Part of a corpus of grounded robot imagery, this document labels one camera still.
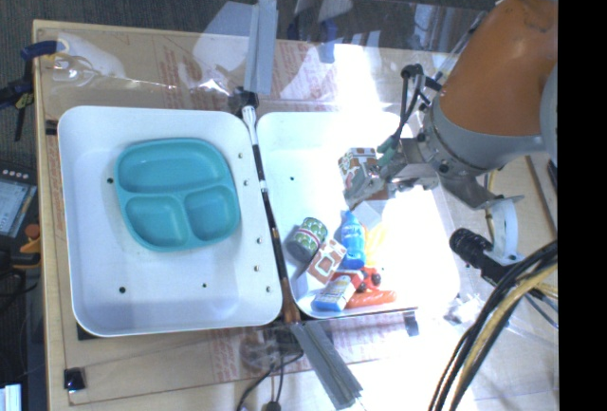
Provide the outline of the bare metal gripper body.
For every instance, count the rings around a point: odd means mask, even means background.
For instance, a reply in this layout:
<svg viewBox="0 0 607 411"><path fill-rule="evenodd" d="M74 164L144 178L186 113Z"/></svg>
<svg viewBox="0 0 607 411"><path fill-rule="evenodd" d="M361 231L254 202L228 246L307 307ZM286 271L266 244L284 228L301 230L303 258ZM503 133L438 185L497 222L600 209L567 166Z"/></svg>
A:
<svg viewBox="0 0 607 411"><path fill-rule="evenodd" d="M431 128L422 128L412 138L393 134L377 154L379 175L390 189L405 191L418 185L430 190L455 176L455 157Z"/></svg>

